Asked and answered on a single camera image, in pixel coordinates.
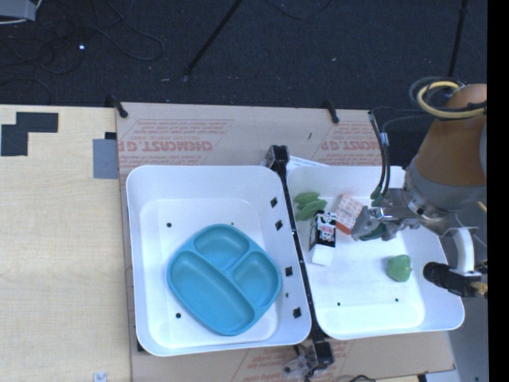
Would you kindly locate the thin black and white rod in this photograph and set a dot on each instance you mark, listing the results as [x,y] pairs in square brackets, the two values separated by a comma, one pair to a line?
[301,249]

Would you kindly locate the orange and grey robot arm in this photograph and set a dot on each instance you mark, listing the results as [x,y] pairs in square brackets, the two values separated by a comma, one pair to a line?
[451,153]

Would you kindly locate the green bell pepper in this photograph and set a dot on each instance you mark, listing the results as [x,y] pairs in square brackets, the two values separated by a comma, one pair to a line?
[399,268]

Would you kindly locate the blue divided plate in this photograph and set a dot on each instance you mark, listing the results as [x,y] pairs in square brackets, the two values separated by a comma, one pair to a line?
[214,281]

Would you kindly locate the orange and white carton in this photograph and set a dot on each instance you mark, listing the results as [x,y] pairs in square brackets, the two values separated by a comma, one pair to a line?
[348,213]

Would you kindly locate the green pea pod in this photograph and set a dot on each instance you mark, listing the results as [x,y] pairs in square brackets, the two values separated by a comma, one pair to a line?
[312,210]
[307,197]

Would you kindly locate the brown cardboard board, red print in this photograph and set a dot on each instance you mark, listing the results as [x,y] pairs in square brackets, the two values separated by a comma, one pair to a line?
[222,141]

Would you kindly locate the white plastic tray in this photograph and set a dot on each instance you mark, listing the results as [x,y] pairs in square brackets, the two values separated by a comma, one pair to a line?
[366,293]
[159,189]

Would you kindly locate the white paper label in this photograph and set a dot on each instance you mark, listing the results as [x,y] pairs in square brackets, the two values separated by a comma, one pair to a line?
[306,161]

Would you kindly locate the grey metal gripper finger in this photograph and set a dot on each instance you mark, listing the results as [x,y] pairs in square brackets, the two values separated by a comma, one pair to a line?
[364,225]
[389,231]

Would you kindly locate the black cylinder on white bracket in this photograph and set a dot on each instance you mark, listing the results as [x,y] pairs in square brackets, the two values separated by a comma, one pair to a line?
[449,279]

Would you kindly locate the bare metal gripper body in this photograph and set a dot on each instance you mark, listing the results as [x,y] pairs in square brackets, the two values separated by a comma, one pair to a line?
[413,215]

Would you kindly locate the cow print milk carton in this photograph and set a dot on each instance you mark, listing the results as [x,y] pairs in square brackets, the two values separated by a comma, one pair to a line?
[324,233]

